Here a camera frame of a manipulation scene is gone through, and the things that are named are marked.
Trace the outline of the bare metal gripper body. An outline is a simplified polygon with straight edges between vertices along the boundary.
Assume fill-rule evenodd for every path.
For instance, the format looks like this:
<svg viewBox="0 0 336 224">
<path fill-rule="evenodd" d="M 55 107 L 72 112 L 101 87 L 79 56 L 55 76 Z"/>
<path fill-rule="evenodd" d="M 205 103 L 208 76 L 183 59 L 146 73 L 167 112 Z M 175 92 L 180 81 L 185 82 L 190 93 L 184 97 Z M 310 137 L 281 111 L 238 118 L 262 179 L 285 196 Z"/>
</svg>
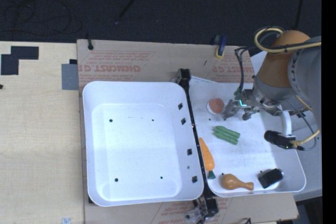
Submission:
<svg viewBox="0 0 336 224">
<path fill-rule="evenodd" d="M 245 89 L 235 94 L 240 109 L 253 108 L 256 113 L 265 111 L 271 115 L 278 115 L 282 111 L 282 106 L 278 101 L 269 99 L 257 89 Z"/>
</svg>

